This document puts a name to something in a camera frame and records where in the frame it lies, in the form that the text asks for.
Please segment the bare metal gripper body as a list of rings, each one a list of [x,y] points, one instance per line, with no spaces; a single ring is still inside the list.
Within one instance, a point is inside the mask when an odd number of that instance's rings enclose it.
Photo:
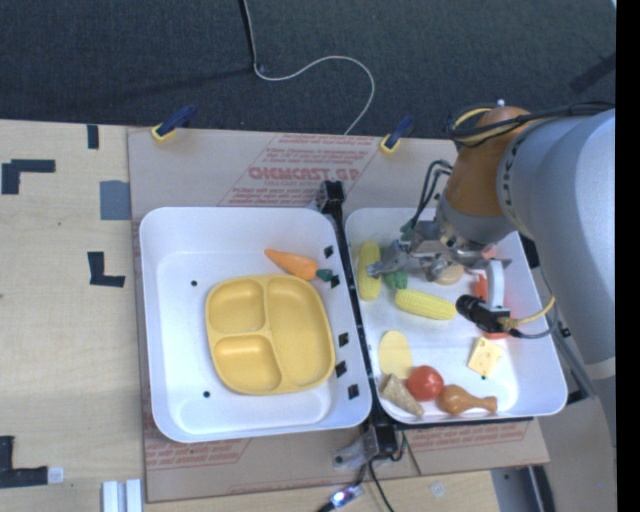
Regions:
[[[511,232],[505,219],[410,220],[400,229],[401,242],[409,256],[424,264],[448,258],[452,265],[485,270],[488,251]]]

